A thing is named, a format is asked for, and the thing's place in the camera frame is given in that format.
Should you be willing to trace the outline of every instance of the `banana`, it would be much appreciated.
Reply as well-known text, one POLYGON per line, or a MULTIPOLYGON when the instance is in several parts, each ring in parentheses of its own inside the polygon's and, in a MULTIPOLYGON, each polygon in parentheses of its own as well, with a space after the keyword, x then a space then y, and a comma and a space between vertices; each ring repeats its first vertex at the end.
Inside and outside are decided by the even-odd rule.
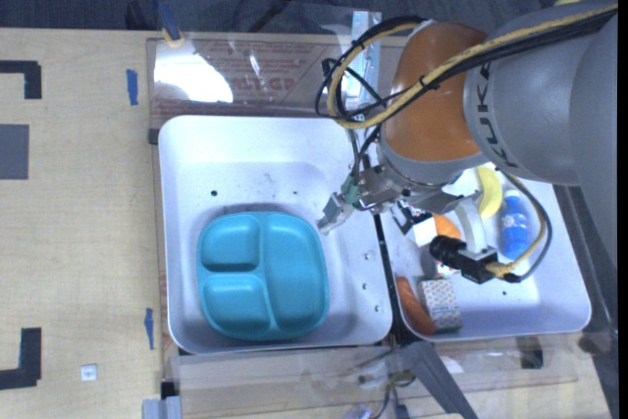
POLYGON ((501 201, 503 200, 501 181, 495 170, 488 166, 478 166, 476 171, 478 172, 480 183, 482 184, 482 197, 478 211, 480 212, 482 220, 487 220, 493 217, 501 207, 501 201))

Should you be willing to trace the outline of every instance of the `wooden table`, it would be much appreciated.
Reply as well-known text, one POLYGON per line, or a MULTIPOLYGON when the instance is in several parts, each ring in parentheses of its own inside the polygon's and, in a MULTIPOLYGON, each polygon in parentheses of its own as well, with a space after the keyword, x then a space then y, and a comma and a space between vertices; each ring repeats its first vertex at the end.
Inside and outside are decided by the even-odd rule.
MULTIPOLYGON (((42 333, 41 379, 36 387, 0 391, 2 418, 137 418, 142 401, 159 395, 164 363, 146 51, 156 36, 0 29, 0 60, 36 61, 42 69, 42 99, 25 99, 24 76, 0 74, 0 124, 28 125, 29 133, 27 180, 0 180, 0 370, 18 367, 21 329, 42 333), (137 74, 136 105, 128 71, 137 74), (153 349, 146 309, 153 313, 153 349), (81 366, 90 364, 97 379, 83 381, 81 366)), ((573 365, 574 382, 468 399, 483 418, 609 417, 591 358, 576 351, 573 365)), ((413 417, 442 413, 428 396, 407 403, 413 417)), ((299 417, 342 417, 349 408, 299 417)))

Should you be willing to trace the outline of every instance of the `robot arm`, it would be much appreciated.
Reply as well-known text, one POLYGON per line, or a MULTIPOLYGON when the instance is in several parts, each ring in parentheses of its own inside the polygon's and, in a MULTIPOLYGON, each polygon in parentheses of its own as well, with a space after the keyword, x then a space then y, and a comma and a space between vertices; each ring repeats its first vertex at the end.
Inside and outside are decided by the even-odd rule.
MULTIPOLYGON (((581 186, 616 265, 616 67, 616 6, 556 6, 488 38, 459 24, 420 25, 399 59, 390 104, 363 123, 376 125, 378 164, 349 175, 319 229, 327 233, 352 211, 379 213, 399 200, 446 213, 464 198, 443 187, 491 161, 517 178, 581 186), (524 36, 508 42, 516 33, 524 36), (479 56, 468 56, 480 46, 479 56), (460 58, 462 65, 441 73, 451 77, 429 80, 460 58)), ((340 116, 338 109, 330 113, 340 116)), ((347 118, 339 123, 361 126, 347 118)))

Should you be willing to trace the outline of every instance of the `black corner marker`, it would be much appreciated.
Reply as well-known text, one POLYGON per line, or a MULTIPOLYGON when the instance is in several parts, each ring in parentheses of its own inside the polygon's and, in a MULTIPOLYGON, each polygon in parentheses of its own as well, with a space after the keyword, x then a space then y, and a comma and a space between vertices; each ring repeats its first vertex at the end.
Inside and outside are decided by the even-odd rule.
POLYGON ((32 388, 41 379, 41 329, 22 329, 20 364, 0 371, 0 390, 32 388))
POLYGON ((26 60, 0 60, 0 74, 24 74, 24 99, 41 99, 41 66, 26 60))

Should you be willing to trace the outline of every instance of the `gray square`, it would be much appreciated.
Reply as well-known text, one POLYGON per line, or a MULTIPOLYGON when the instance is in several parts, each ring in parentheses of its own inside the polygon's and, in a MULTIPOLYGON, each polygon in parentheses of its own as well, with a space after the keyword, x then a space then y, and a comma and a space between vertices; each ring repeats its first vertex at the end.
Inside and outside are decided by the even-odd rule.
POLYGON ((0 180, 28 180, 28 125, 0 125, 0 180))

